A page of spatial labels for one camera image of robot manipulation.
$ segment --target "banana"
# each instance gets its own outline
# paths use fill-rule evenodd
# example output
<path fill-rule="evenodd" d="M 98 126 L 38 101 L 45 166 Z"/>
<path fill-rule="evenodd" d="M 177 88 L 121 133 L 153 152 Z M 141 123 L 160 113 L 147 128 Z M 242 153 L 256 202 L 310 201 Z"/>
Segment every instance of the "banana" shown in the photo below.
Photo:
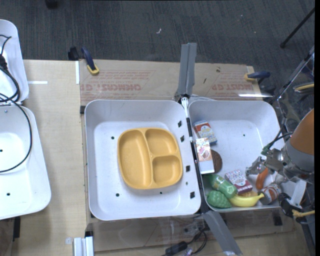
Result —
<path fill-rule="evenodd" d="M 238 207 L 252 207 L 256 205 L 258 200 L 260 198 L 263 198 L 265 195 L 263 193 L 260 193 L 259 195 L 256 196 L 240 196 L 240 195 L 235 195 L 234 197 L 230 198 L 229 201 L 231 204 L 234 206 Z"/>

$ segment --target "table surface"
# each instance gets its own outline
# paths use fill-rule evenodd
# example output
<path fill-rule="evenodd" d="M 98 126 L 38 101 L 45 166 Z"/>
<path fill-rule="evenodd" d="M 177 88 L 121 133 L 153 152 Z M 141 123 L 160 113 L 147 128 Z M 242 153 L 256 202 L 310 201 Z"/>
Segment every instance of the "table surface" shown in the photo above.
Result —
<path fill-rule="evenodd" d="M 80 86 L 74 61 L 24 60 L 29 98 L 35 115 L 52 197 L 42 211 L 21 216 L 20 238 L 12 256 L 71 256 L 72 238 L 84 237 L 87 226 Z M 243 255 L 308 255 L 302 227 L 290 232 L 239 237 Z M 202 251 L 217 251 L 216 240 Z M 97 255 L 163 255 L 163 247 L 99 252 Z"/>

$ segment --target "yellow divided plate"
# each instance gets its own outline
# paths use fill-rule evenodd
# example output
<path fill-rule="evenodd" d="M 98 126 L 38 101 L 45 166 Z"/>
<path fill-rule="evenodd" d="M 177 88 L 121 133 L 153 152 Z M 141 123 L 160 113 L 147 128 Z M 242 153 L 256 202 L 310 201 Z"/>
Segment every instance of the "yellow divided plate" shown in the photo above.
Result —
<path fill-rule="evenodd" d="M 126 130 L 118 139 L 117 154 L 122 178 L 134 189 L 163 188 L 182 177 L 179 145 L 165 129 Z"/>

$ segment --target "can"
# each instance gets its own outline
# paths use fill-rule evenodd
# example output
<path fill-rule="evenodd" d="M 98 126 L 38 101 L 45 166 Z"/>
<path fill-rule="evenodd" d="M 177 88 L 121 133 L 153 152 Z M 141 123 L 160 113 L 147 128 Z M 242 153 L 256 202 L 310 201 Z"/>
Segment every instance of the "can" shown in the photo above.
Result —
<path fill-rule="evenodd" d="M 270 183 L 259 191 L 259 193 L 264 194 L 264 197 L 259 200 L 263 205 L 269 205 L 278 198 L 281 192 L 280 187 L 276 183 Z"/>

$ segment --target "small box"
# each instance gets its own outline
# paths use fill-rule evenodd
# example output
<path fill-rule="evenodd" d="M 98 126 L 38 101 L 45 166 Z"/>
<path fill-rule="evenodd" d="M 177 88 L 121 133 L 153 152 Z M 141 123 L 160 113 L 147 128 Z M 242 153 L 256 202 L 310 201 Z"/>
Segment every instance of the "small box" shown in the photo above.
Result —
<path fill-rule="evenodd" d="M 214 162 L 211 155 L 208 138 L 198 138 L 195 141 L 196 153 L 198 156 L 200 173 L 211 174 L 215 172 Z"/>
<path fill-rule="evenodd" d="M 253 189 L 250 182 L 246 179 L 246 177 L 241 173 L 240 170 L 227 172 L 224 175 L 224 178 L 231 184 L 235 185 L 238 190 L 238 195 L 250 192 Z"/>
<path fill-rule="evenodd" d="M 217 143 L 217 137 L 208 121 L 196 122 L 193 128 L 198 138 L 208 138 L 210 144 Z"/>

